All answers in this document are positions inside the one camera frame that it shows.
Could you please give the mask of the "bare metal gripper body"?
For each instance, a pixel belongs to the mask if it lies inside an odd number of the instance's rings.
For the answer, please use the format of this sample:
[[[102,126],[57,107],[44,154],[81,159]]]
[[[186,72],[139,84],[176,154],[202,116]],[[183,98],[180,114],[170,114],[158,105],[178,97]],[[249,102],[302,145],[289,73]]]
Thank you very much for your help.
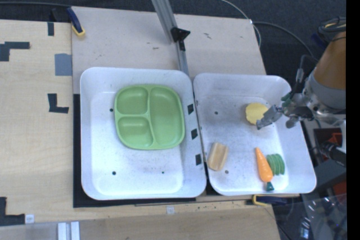
[[[341,125],[346,120],[346,110],[331,108],[311,93],[288,93],[283,96],[282,112],[288,118],[298,116],[299,121],[317,120],[329,125]]]

